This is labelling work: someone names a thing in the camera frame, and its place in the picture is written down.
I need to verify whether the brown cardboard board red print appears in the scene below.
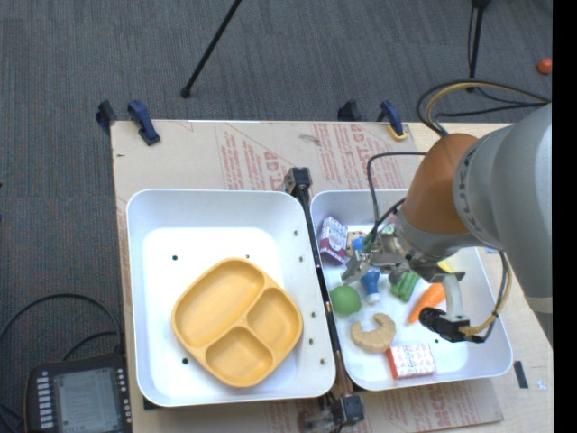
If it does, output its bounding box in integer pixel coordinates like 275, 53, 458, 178
110, 119, 505, 433

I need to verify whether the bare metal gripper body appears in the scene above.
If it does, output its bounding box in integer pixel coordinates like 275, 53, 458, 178
366, 231, 424, 284

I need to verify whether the beige croissant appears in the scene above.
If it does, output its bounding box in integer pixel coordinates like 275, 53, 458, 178
350, 312, 398, 355

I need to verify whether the red and white carton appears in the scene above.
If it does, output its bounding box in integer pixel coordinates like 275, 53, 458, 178
318, 216, 350, 266

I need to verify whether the green ball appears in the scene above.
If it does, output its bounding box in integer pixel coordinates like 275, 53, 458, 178
328, 284, 363, 317

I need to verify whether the green vegetable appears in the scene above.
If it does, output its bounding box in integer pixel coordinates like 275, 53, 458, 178
389, 271, 421, 303

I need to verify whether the yellow divided plate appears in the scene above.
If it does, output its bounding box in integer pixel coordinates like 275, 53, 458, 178
170, 257, 304, 389

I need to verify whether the orange and white carton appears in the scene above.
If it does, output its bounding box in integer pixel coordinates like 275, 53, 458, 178
385, 343, 438, 381

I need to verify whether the blue and white bottle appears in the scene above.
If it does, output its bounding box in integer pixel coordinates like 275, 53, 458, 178
360, 269, 382, 305

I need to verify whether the white plastic tray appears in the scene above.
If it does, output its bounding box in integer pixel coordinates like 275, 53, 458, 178
125, 189, 337, 408
309, 189, 515, 392

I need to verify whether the orange carrot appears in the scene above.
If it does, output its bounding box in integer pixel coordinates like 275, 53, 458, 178
408, 282, 447, 325

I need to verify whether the thin black rod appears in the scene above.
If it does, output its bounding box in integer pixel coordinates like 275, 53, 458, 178
296, 184, 355, 396

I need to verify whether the brown biscuit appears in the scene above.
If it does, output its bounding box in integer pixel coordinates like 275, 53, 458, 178
345, 230, 368, 258

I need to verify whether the black tripod stand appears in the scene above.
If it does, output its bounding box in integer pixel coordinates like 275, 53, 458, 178
179, 0, 254, 99
465, 0, 495, 94

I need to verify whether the black cylinder on white bracket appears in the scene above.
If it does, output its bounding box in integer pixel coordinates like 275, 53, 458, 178
417, 270, 472, 345

